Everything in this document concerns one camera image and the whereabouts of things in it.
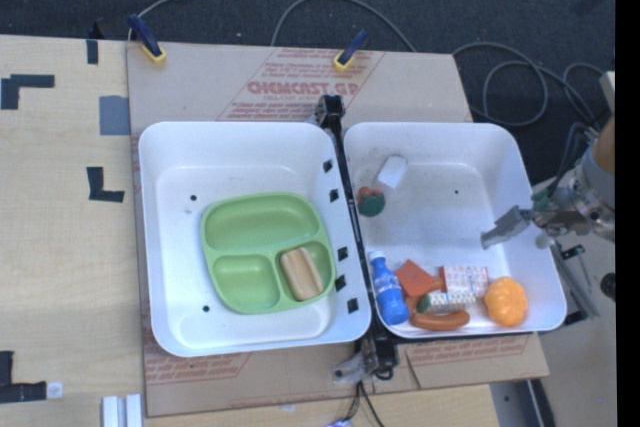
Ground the green and orange toy vegetable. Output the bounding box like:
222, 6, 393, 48
356, 185, 388, 219

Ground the orange pizza slice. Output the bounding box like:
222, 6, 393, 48
393, 258, 437, 299

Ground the red and white carton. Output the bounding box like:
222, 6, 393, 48
439, 264, 491, 298

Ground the orange sausage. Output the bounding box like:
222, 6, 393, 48
409, 309, 472, 332

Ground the green and white packet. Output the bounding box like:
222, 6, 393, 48
415, 290, 478, 315

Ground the white cube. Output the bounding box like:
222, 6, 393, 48
375, 154, 409, 190

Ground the black block with wires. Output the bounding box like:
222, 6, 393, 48
366, 336, 401, 380
314, 94, 348, 130

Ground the tan bread bun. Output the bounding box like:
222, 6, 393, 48
278, 246, 325, 303

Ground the thin black rod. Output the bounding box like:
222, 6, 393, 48
325, 113, 387, 347

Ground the yellow orange toy pepper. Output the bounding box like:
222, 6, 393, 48
483, 276, 529, 328

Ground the white plastic tray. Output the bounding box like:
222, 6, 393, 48
137, 120, 373, 359
343, 121, 568, 340

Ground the green divided plate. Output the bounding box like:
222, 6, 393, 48
200, 191, 338, 316

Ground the brown cardboard board red print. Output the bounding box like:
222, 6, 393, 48
125, 40, 551, 418

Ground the blue bottle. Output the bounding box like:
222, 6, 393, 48
367, 250, 411, 327

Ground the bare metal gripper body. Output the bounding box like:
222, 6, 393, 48
530, 178, 617, 244

